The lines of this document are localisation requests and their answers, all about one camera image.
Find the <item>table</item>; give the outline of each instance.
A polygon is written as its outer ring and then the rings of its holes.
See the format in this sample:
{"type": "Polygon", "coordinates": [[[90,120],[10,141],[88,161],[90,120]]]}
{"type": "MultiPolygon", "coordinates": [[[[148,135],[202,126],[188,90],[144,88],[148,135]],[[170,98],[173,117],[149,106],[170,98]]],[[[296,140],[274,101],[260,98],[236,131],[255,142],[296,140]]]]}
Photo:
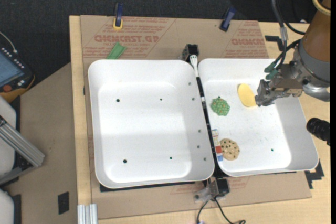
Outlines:
{"type": "MultiPolygon", "coordinates": [[[[78,204],[88,205],[92,203],[90,187],[89,154],[86,126],[86,106],[83,95],[84,77],[81,46],[80,16],[70,16],[70,45],[72,90],[75,124],[76,146],[76,170],[78,204]]],[[[294,24],[299,30],[306,30],[306,24],[294,24]]],[[[260,23],[263,35],[279,35],[277,23],[260,23]]],[[[289,42],[300,38],[299,35],[289,32],[289,42]]],[[[266,42],[270,58],[278,56],[279,52],[274,43],[266,42]]],[[[330,104],[323,103],[307,95],[300,97],[300,102],[308,119],[318,117],[330,121],[330,104]]],[[[323,180],[313,183],[312,198],[305,200],[291,200],[257,205],[245,205],[224,208],[225,214],[230,220],[246,219],[247,223],[331,223],[331,187],[330,187],[330,147],[324,141],[314,137],[321,165],[325,177],[323,180]]],[[[195,223],[197,212],[195,210],[173,212],[156,215],[136,216],[127,218],[114,218],[100,220],[100,224],[108,223],[195,223]]],[[[218,209],[205,209],[202,211],[202,219],[206,223],[225,223],[218,209]]]]}

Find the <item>cardboard sheet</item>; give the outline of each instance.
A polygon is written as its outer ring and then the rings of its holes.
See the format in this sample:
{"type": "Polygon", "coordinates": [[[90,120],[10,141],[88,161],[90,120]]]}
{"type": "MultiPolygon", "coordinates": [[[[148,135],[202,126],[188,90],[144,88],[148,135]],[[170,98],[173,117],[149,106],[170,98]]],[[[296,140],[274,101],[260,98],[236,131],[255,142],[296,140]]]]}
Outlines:
{"type": "MultiPolygon", "coordinates": [[[[81,36],[92,202],[99,219],[199,209],[194,194],[202,182],[101,192],[95,175],[92,118],[87,71],[104,59],[116,42],[127,49],[120,59],[178,59],[186,44],[198,44],[199,60],[205,58],[268,58],[256,21],[232,20],[228,32],[221,20],[124,17],[123,29],[114,30],[112,17],[81,16],[81,36]]],[[[228,178],[231,192],[223,206],[311,197],[304,172],[228,178]]]]}

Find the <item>black cable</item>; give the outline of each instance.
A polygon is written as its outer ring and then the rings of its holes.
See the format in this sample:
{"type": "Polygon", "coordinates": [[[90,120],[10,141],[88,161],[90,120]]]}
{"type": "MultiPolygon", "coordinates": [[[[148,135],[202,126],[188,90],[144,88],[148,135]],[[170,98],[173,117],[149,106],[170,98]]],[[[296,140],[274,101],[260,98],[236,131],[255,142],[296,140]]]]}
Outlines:
{"type": "Polygon", "coordinates": [[[280,64],[276,67],[277,70],[279,70],[279,69],[282,67],[282,64],[283,64],[283,62],[285,61],[285,58],[286,58],[286,53],[287,53],[287,40],[284,40],[283,43],[284,43],[284,50],[282,51],[282,54],[281,54],[281,61],[280,61],[280,64]]]}
{"type": "Polygon", "coordinates": [[[200,210],[198,211],[198,214],[197,214],[197,218],[196,218],[196,224],[199,224],[199,216],[200,216],[200,214],[201,214],[201,212],[202,212],[202,210],[203,210],[203,208],[207,205],[207,203],[209,202],[210,200],[208,200],[208,201],[206,201],[203,205],[202,205],[202,207],[200,208],[200,210]]]}
{"type": "MultiPolygon", "coordinates": [[[[223,217],[227,220],[227,222],[229,222],[229,224],[233,224],[233,223],[232,223],[230,220],[228,220],[227,217],[225,216],[225,214],[224,214],[224,212],[223,212],[223,210],[222,210],[222,207],[220,206],[219,202],[217,201],[217,196],[214,197],[214,200],[215,200],[215,202],[217,203],[217,206],[218,206],[218,208],[220,209],[220,211],[221,211],[223,217]]],[[[245,223],[246,223],[246,220],[245,220],[245,219],[243,219],[243,220],[241,220],[241,221],[239,222],[239,224],[245,224],[245,223]]]]}
{"type": "MultiPolygon", "coordinates": [[[[295,40],[294,42],[292,42],[289,46],[286,46],[286,48],[284,48],[284,51],[288,52],[290,49],[293,49],[299,42],[301,39],[295,40]]],[[[281,53],[277,59],[275,59],[274,64],[277,64],[277,62],[283,57],[283,53],[281,53]]],[[[278,66],[277,66],[277,70],[280,69],[280,67],[282,66],[283,62],[281,62],[278,66]]]]}
{"type": "Polygon", "coordinates": [[[272,9],[273,12],[275,14],[275,17],[277,19],[277,21],[279,22],[280,27],[284,27],[283,24],[285,24],[290,30],[292,30],[293,32],[300,34],[300,35],[304,35],[305,32],[301,32],[299,30],[296,30],[294,27],[292,27],[282,16],[281,13],[281,9],[280,9],[280,4],[279,4],[279,0],[271,0],[272,3],[272,9]]]}
{"type": "MultiPolygon", "coordinates": [[[[209,201],[214,201],[214,202],[216,202],[217,203],[217,206],[219,207],[219,209],[220,209],[220,211],[221,211],[221,213],[222,213],[222,215],[223,215],[223,217],[226,219],[226,221],[229,223],[229,224],[234,224],[234,223],[232,223],[230,220],[228,220],[228,218],[226,217],[226,215],[224,214],[224,212],[223,212],[223,210],[222,210],[222,207],[220,206],[220,204],[219,204],[219,202],[217,201],[217,197],[218,196],[215,196],[214,198],[212,198],[212,199],[209,199],[209,200],[207,200],[203,205],[202,205],[202,207],[200,208],[200,210],[199,210],[199,212],[198,212],[198,214],[197,214],[197,219],[196,219],[196,223],[197,224],[199,224],[200,223],[200,214],[201,214],[201,212],[202,212],[202,210],[203,210],[203,208],[207,205],[207,203],[209,202],[209,201]]],[[[239,222],[239,224],[245,224],[246,223],[246,220],[241,220],[240,222],[239,222]]]]}

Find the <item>green object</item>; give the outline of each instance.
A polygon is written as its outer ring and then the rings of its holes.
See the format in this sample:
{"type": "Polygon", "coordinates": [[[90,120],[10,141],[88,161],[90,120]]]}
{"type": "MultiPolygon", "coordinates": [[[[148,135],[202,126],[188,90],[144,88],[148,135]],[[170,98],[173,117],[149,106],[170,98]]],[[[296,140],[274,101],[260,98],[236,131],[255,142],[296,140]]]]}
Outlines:
{"type": "Polygon", "coordinates": [[[274,76],[275,76],[278,72],[279,72],[278,70],[273,69],[273,70],[271,71],[271,73],[268,74],[268,75],[266,76],[266,79],[267,79],[267,80],[271,80],[272,78],[274,78],[274,76]]]}
{"type": "Polygon", "coordinates": [[[219,116],[226,116],[230,110],[229,104],[220,97],[212,100],[211,108],[219,116]]]}
{"type": "Polygon", "coordinates": [[[126,47],[120,45],[120,43],[117,42],[113,47],[113,49],[111,50],[110,54],[106,57],[106,59],[110,60],[118,59],[124,53],[125,50],[126,47]]]}
{"type": "Polygon", "coordinates": [[[276,65],[276,63],[272,62],[268,67],[266,67],[266,68],[264,69],[264,72],[265,72],[265,73],[271,73],[272,70],[274,69],[275,65],[276,65]]]}

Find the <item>monitor screen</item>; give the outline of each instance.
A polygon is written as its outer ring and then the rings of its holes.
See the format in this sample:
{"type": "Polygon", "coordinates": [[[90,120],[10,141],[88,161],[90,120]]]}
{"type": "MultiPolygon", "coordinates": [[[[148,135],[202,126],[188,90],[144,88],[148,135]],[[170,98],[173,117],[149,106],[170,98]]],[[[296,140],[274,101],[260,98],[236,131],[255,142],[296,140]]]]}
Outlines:
{"type": "Polygon", "coordinates": [[[0,86],[8,84],[24,73],[6,56],[0,53],[0,86]]]}

